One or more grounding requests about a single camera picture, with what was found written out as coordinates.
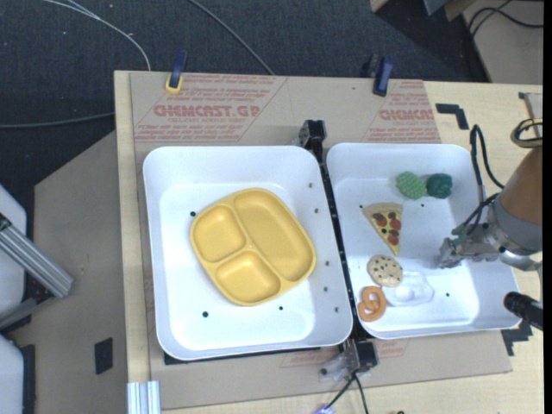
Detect white flat lumpy toy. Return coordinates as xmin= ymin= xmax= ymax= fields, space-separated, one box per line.
xmin=385 ymin=269 xmax=436 ymax=308

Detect dark green broccoli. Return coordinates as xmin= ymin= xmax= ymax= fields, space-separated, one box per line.
xmin=425 ymin=172 xmax=454 ymax=200

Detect white plastic tray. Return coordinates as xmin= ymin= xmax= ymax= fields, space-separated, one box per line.
xmin=141 ymin=144 xmax=354 ymax=361
xmin=325 ymin=141 xmax=524 ymax=341

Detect black cylinder on white bracket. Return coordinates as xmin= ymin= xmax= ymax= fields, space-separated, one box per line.
xmin=499 ymin=248 xmax=544 ymax=332

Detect light green grapes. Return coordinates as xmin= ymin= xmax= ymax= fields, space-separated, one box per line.
xmin=395 ymin=170 xmax=429 ymax=201

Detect chocolate chip biscuit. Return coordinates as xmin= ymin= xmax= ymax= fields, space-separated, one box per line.
xmin=367 ymin=254 xmax=405 ymax=289

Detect brown cardboard board red print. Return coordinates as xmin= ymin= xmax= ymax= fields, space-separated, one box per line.
xmin=129 ymin=72 xmax=514 ymax=411

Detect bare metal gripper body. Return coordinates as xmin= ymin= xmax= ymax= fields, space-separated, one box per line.
xmin=449 ymin=223 xmax=504 ymax=267

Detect orange pretzel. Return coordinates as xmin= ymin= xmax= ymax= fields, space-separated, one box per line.
xmin=356 ymin=285 xmax=388 ymax=323

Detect pizza slice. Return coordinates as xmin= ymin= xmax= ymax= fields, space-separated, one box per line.
xmin=361 ymin=201 xmax=405 ymax=257

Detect yellow divided plate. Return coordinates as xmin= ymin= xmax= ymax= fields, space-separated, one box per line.
xmin=189 ymin=187 xmax=317 ymax=307

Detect thin black rod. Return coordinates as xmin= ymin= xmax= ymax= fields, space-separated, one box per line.
xmin=315 ymin=143 xmax=361 ymax=345

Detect black block with thin wires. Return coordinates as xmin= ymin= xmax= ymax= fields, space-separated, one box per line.
xmin=352 ymin=340 xmax=380 ymax=371
xmin=298 ymin=118 xmax=327 ymax=151

